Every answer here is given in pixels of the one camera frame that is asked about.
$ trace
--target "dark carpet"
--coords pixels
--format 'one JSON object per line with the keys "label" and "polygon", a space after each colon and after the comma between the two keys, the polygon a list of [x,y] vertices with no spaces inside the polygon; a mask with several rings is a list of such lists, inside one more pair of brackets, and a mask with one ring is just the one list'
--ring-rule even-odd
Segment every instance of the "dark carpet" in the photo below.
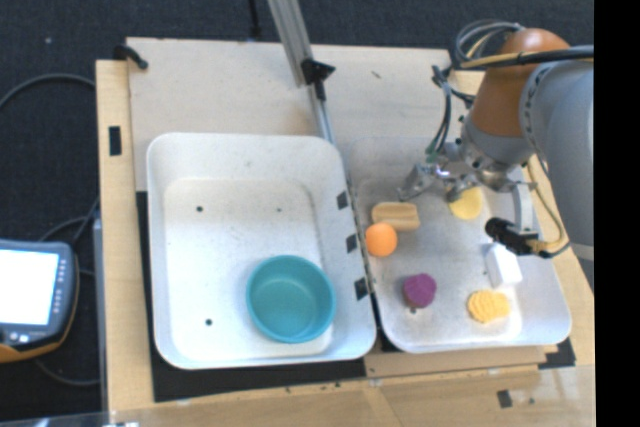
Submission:
{"label": "dark carpet", "polygon": [[[543,27],[573,44],[594,43],[594,0],[301,0],[301,5],[313,43],[451,48],[464,25],[482,18]],[[262,39],[276,41],[266,0],[257,0],[257,12]],[[0,0],[0,98],[44,73],[93,79],[95,60],[111,58],[114,46],[128,36],[244,40],[250,28],[247,0]],[[96,139],[94,93],[76,83],[29,88],[0,109],[0,238],[37,240],[87,212],[98,194]],[[78,254],[90,270],[90,232],[81,238]],[[69,339],[42,361],[58,375],[94,379],[97,340],[95,286],[85,275]],[[101,407],[98,387],[58,383],[29,361],[0,365],[0,390],[0,421]]]}

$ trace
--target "blue bowl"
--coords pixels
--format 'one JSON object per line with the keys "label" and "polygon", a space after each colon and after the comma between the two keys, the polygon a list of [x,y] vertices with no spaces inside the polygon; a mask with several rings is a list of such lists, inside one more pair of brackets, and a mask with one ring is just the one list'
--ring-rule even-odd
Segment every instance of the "blue bowl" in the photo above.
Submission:
{"label": "blue bowl", "polygon": [[258,264],[247,282],[246,299],[257,328],[285,343],[317,338],[336,313],[331,281],[320,267],[299,256],[274,256]]}

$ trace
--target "orange fruit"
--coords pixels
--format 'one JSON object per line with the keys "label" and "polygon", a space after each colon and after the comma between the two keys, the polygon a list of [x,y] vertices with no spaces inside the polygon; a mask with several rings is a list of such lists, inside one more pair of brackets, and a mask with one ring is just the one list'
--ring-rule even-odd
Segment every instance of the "orange fruit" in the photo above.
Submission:
{"label": "orange fruit", "polygon": [[398,234],[389,223],[374,223],[364,233],[367,251],[373,256],[389,256],[398,246]]}

